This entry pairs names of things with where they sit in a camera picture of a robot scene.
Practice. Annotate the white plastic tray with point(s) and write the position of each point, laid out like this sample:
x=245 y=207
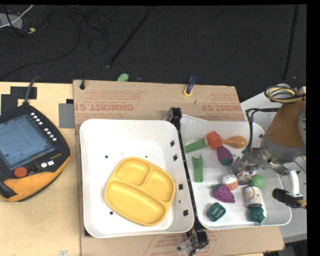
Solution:
x=235 y=215
x=100 y=140

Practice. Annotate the brown cardboard board red print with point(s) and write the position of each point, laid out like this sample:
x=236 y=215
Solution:
x=150 y=105

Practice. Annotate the green celery stick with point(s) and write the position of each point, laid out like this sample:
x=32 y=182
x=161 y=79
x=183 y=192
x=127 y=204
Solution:
x=195 y=145
x=198 y=170

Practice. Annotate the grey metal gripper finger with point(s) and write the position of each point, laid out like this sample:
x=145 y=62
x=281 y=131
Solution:
x=250 y=168
x=237 y=165

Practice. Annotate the purple grapes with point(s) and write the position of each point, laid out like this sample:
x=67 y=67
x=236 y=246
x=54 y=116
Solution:
x=223 y=194
x=223 y=154

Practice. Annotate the light green toy vegetable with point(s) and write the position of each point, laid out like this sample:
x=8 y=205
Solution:
x=122 y=77

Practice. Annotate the black cylinder on white bracket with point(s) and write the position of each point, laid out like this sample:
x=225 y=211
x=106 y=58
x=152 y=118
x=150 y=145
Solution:
x=287 y=196

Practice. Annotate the white and orange can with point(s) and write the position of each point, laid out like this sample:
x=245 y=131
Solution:
x=253 y=196

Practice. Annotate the yellow divided plate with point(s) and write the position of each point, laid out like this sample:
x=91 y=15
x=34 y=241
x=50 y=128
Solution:
x=140 y=192

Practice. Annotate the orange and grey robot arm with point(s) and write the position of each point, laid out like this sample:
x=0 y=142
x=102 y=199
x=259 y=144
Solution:
x=285 y=125

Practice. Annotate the small red and white can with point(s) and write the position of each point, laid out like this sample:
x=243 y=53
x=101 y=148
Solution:
x=245 y=178

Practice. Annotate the white and pink cupcake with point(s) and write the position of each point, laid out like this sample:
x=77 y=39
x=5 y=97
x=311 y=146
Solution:
x=230 y=182

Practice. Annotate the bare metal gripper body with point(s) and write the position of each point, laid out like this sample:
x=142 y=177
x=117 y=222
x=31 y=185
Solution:
x=265 y=160

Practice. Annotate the green lime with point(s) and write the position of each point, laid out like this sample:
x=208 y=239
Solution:
x=258 y=181

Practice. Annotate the orange bell pepper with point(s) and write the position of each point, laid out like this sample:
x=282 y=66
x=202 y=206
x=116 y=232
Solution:
x=214 y=140

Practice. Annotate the dark green bell pepper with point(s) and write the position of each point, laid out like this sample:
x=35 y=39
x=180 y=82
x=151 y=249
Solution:
x=216 y=212

